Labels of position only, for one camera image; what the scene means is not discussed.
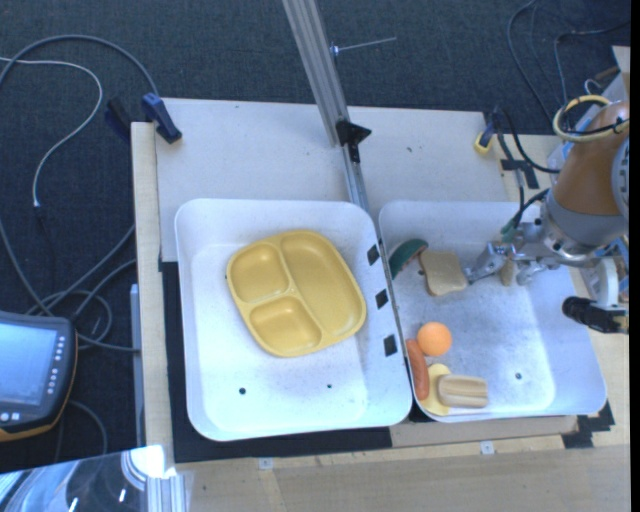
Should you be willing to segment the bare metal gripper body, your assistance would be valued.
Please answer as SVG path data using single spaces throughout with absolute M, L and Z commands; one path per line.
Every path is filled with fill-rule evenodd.
M 512 219 L 500 231 L 499 247 L 517 270 L 589 267 L 596 252 L 618 237 L 617 219 Z

